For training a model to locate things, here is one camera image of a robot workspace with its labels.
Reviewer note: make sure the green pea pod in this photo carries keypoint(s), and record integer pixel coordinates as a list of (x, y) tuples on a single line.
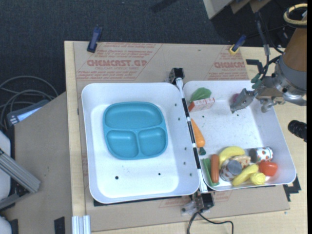
[(207, 169)]

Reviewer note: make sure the strawberry print can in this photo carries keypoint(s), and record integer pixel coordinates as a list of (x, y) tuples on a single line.
[(264, 153)]

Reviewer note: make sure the red sausage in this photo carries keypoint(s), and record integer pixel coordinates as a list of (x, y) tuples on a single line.
[(215, 168)]

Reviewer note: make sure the red print can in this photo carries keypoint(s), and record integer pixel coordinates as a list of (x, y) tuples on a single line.
[(230, 170)]

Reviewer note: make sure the yellow banana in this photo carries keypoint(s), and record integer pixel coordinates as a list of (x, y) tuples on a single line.
[(231, 152), (245, 175)]

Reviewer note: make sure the green lettuce leaf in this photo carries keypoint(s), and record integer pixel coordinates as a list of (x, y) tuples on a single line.
[(200, 93)]

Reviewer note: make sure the orange and white carton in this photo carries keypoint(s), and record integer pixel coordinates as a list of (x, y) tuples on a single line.
[(201, 104)]

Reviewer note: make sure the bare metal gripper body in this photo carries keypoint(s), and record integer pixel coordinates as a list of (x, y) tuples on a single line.
[(269, 91)]

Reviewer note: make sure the yellow lemon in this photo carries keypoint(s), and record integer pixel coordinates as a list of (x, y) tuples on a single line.
[(258, 179)]

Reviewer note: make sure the brown cardboard board red print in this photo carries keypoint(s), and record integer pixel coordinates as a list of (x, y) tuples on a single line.
[(136, 64)]

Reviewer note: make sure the beige bread slice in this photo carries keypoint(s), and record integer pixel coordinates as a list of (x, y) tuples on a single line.
[(243, 160)]

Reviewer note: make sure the black and white thin rod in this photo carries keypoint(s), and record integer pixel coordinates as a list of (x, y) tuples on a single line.
[(190, 128)]

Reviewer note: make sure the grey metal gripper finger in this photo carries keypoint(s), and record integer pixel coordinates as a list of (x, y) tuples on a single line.
[(242, 100), (267, 105)]

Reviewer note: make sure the white plastic tray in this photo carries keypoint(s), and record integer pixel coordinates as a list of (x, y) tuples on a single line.
[(136, 179), (226, 130)]

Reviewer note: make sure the orange carrot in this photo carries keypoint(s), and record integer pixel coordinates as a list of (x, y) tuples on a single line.
[(198, 135)]

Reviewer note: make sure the blue divided plate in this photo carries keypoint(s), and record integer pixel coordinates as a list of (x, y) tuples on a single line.
[(134, 130)]

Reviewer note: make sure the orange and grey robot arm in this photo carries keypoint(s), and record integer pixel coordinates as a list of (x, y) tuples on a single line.
[(296, 47)]

